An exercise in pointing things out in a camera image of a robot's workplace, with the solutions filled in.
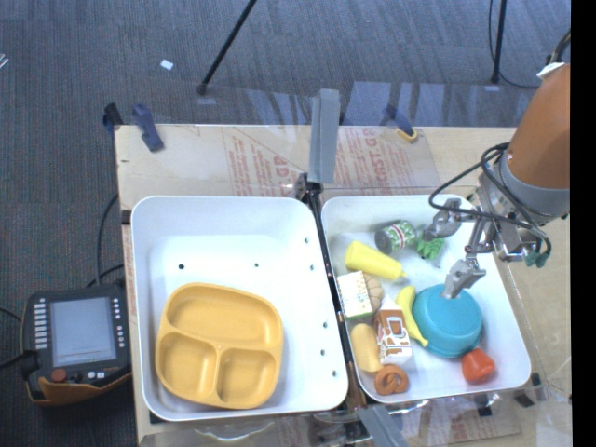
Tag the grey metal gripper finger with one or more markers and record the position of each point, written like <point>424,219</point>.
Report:
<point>444,221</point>
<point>461,275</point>

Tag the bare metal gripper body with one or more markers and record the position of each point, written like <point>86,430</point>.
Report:
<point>505,224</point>

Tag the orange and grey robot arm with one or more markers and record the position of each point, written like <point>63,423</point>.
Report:
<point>542,142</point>

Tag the green broccoli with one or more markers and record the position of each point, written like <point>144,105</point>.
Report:
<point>430,248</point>

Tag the green and white can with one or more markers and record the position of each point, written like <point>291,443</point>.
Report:
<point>396,236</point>

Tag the blue bowl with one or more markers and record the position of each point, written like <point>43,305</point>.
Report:
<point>447,326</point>

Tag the yellow banana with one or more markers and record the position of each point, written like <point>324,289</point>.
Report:
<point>407,303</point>

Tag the white plastic tray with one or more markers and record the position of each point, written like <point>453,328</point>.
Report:
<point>503,324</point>
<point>233,235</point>

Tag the yellow squeeze bottle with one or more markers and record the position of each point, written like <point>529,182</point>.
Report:
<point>370,260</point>

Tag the tan bread roll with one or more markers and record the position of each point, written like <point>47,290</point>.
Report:
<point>375,289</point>

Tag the brown and white carton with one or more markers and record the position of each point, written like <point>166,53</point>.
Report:
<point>393,338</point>

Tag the orange carrot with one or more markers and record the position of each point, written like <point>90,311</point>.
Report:
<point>478,366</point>

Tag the white carton with orange dots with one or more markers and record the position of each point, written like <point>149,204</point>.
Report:
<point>354,296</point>

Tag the pale yellow bread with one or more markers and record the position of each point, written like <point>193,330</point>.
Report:
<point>365,348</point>

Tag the brown pretzel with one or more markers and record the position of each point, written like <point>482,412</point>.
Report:
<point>392,380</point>

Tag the yellow divided plate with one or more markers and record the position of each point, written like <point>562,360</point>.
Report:
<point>219,342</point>

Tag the brown cardboard board red print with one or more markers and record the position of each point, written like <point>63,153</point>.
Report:
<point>200,161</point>

